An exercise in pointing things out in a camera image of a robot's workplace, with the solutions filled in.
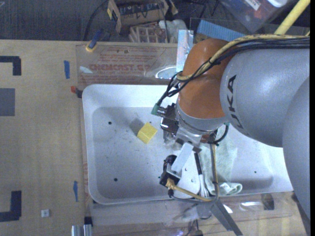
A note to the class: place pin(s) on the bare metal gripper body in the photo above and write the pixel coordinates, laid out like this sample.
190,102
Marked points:
189,137

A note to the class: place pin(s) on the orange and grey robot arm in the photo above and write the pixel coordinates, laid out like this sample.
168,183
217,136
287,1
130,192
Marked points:
258,95

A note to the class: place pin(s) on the yellow cube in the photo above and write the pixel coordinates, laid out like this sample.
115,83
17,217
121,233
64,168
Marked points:
147,133

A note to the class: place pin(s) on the white cloth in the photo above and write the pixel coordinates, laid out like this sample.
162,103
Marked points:
225,161

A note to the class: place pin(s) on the white plastic tray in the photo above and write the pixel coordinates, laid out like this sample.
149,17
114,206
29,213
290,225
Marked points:
256,161
118,156

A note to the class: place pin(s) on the brown cardboard board red print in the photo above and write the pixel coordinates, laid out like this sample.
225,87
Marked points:
128,65

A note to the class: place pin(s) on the small white square block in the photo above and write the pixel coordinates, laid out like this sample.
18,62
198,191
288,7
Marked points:
45,213

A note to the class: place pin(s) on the black cylinder on white bracket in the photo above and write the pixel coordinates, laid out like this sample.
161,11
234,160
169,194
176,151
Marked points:
182,156

